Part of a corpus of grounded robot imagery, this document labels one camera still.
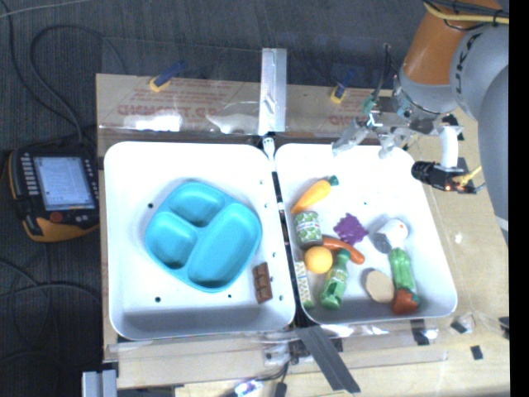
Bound black cylinder on white bracket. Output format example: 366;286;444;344
410;125;466;192

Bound white and grey can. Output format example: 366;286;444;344
373;218;409;253

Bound orange red toy food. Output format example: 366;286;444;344
392;288;421;316

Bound purple grapes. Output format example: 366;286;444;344
332;213;369;247

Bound white and green carton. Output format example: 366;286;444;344
293;260;317;310

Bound green plastic bottle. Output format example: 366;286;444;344
319;248;352;310

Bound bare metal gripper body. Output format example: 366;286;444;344
364;95;440;139

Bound yellow round fruit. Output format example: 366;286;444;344
303;245;334;275

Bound beige round biscuit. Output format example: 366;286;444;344
363;269;397;304

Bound green labelled can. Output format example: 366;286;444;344
293;210;324;251

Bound green ribbed vegetable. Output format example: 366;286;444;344
388;246;418;295

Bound blue divided plate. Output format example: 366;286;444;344
143;180;264;294

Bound brown cardboard board red print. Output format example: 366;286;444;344
95;74;510;390

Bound brown chocolate bar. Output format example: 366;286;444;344
251;261;274;305

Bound orange sausage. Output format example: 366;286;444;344
321;234;366;265

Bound orange carrot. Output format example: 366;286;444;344
289;175;341;216

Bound white plastic tray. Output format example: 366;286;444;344
274;142;459;327
102;140;298;342

